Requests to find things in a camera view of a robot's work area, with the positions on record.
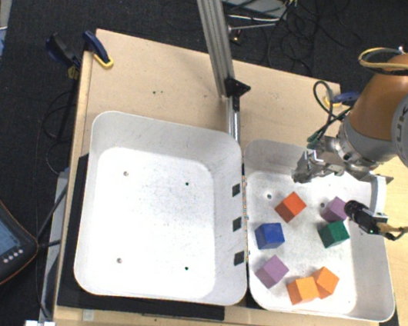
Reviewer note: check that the pale wood board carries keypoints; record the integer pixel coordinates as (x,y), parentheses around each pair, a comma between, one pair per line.
(156,79)

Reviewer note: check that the black cylinder on white bracket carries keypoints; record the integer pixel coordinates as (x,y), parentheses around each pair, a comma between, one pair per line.
(364,218)

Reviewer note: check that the purple cube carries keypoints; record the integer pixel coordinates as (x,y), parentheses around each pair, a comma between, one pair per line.
(272,272)
(333,211)

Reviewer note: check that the green cube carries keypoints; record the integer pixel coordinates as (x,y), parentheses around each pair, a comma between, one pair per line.
(333,235)

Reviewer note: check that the white plastic tray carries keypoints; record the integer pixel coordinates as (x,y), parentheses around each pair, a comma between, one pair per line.
(155,220)
(301,253)

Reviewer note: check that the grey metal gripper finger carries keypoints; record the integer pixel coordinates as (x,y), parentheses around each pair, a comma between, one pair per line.
(314,173)
(301,167)

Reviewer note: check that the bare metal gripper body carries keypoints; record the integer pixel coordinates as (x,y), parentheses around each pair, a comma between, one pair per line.
(339,159)

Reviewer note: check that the blue cube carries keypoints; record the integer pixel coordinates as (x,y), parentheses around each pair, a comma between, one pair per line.
(269,236)

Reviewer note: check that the orange cube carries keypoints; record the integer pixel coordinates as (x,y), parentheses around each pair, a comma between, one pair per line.
(327,281)
(302,290)
(290,206)

